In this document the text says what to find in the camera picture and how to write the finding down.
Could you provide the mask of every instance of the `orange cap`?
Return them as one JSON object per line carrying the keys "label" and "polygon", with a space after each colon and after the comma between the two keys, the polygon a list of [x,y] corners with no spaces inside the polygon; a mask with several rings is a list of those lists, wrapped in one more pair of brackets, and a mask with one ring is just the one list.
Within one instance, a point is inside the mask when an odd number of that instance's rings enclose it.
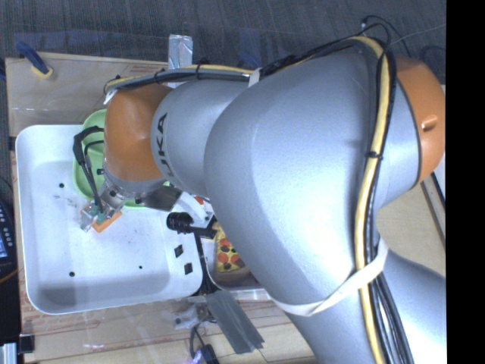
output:
{"label": "orange cap", "polygon": [[430,175],[445,153],[445,94],[423,62],[396,57],[397,77],[415,116],[421,144],[418,182]]}
{"label": "orange cap", "polygon": [[120,90],[108,103],[105,119],[105,164],[115,176],[129,182],[162,177],[150,146],[152,120],[161,100],[171,91],[153,83]]}

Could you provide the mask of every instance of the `cable tie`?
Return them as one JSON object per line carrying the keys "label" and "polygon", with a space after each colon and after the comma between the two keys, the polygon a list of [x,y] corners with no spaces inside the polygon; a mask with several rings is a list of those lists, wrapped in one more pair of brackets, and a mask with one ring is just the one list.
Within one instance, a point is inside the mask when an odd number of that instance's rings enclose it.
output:
{"label": "cable tie", "polygon": [[331,306],[336,305],[349,294],[356,292],[358,289],[372,282],[383,271],[388,251],[389,247],[381,238],[377,249],[377,255],[374,260],[364,268],[357,270],[350,275],[331,295],[320,302],[309,303],[306,305],[289,305],[287,303],[279,302],[274,298],[271,299],[284,312],[300,315],[302,317],[311,317],[312,315],[323,312]]}
{"label": "cable tie", "polygon": [[365,157],[366,158],[375,158],[375,159],[382,159],[383,158],[382,154],[378,154],[375,151],[368,152],[367,154],[365,154]]}
{"label": "cable tie", "polygon": [[200,69],[201,66],[202,66],[202,61],[199,62],[199,64],[197,65],[197,68],[196,68],[196,79],[197,80],[201,80],[201,77],[199,76],[199,69]]}
{"label": "cable tie", "polygon": [[153,80],[155,81],[155,83],[157,83],[158,85],[160,85],[160,79],[158,78],[158,73],[163,73],[164,71],[157,71],[155,74],[153,74]]}
{"label": "cable tie", "polygon": [[254,70],[252,72],[252,74],[249,76],[249,84],[248,84],[248,87],[250,86],[253,86],[255,83],[259,82],[259,78],[260,78],[260,72],[261,72],[261,68],[258,67],[256,70]]}

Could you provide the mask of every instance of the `black screw hole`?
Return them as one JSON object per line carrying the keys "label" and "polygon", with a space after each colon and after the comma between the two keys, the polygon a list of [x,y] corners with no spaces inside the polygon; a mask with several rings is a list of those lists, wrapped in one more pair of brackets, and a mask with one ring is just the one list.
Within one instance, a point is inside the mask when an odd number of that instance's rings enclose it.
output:
{"label": "black screw hole", "polygon": [[180,244],[177,248],[174,249],[175,251],[175,257],[178,258],[180,255],[183,254],[183,247],[182,244]]}
{"label": "black screw hole", "polygon": [[185,269],[185,275],[190,274],[192,271],[194,271],[194,268],[192,267],[192,263],[187,263],[183,266]]}

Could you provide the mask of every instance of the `green bowl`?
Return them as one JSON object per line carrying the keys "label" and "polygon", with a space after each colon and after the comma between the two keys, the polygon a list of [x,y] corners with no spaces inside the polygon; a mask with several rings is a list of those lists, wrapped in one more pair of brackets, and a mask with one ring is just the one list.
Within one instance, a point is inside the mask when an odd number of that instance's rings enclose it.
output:
{"label": "green bowl", "polygon": [[[104,128],[105,117],[106,117],[106,109],[95,111],[86,119],[86,121],[84,121],[83,130],[93,126]],[[91,142],[95,142],[97,140],[103,140],[103,139],[104,139],[103,132],[91,133],[83,141],[83,149],[86,147],[87,144],[90,144]],[[89,158],[91,159],[91,165],[92,165],[92,173],[94,176],[96,188],[98,190],[102,186],[103,182],[105,181],[105,177],[102,174],[97,174],[96,172],[97,169],[103,168],[104,148],[105,148],[104,143],[93,144],[88,148]],[[74,163],[73,163],[73,180],[74,180],[74,187],[76,187],[77,192],[82,196],[84,196],[86,199],[92,200],[93,195],[92,195],[91,187],[89,186],[89,183],[86,179],[86,175],[84,174],[83,169],[81,168],[81,166],[79,166],[79,163],[77,163],[76,160],[74,160]],[[127,208],[144,209],[143,206],[137,205],[133,200],[127,201],[127,203],[124,206]]]}

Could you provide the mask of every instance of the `yellow cable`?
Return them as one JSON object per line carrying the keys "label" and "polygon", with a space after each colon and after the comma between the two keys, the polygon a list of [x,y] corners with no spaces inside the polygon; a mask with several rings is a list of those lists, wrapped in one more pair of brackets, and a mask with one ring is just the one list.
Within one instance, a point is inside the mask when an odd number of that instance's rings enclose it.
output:
{"label": "yellow cable", "polygon": [[[199,66],[197,64],[191,64],[190,66],[185,66],[181,67],[181,69],[196,69]],[[253,70],[249,69],[241,69],[239,67],[232,67],[232,66],[224,66],[222,64],[201,64],[200,68],[206,69],[206,70],[219,70],[219,71],[234,71],[235,73],[241,73],[241,74],[253,74]]]}
{"label": "yellow cable", "polygon": [[17,274],[17,273],[18,273],[17,269],[13,270],[10,274],[8,274],[7,276],[4,276],[2,279],[0,279],[0,284],[6,282],[8,279],[15,276],[15,274]]}
{"label": "yellow cable", "polygon": [[[190,66],[181,67],[180,69],[196,69],[197,67],[198,67],[197,64],[191,64]],[[247,75],[251,75],[254,73],[253,70],[240,69],[238,67],[231,67],[231,66],[223,66],[221,64],[202,64],[200,68],[203,68],[205,70],[215,70],[215,71],[233,71],[235,73],[241,73],[241,74],[247,74]],[[110,88],[112,88],[114,85],[118,85],[119,83],[135,80],[137,78],[142,78],[142,77],[146,77],[146,76],[123,77],[123,78],[117,78],[115,80],[108,81],[105,85],[105,93],[108,93],[110,91]]]}
{"label": "yellow cable", "polygon": [[[356,39],[363,42],[370,47],[376,56],[379,58],[383,54],[383,49],[376,41],[365,38],[363,36],[354,36],[350,39]],[[384,144],[384,137],[386,131],[387,112],[389,110],[389,94],[390,94],[390,76],[389,63],[386,56],[383,56],[382,68],[380,73],[380,96],[379,108],[377,111],[377,120],[374,128],[374,136],[371,143],[371,151],[377,154],[382,153]],[[355,228],[354,228],[354,242],[355,242],[355,267],[359,270],[365,267],[365,214],[367,208],[367,201],[369,199],[372,180],[377,171],[377,164],[379,158],[369,158],[366,162],[364,175],[362,178],[361,189],[358,194],[357,209],[355,210]],[[371,296],[368,285],[365,285],[359,290],[362,304],[362,311],[364,313],[365,327],[368,334],[369,343],[371,345],[372,353],[377,364],[385,363],[382,352],[380,350],[379,340],[377,338],[377,330],[374,324],[374,314],[371,307]]]}

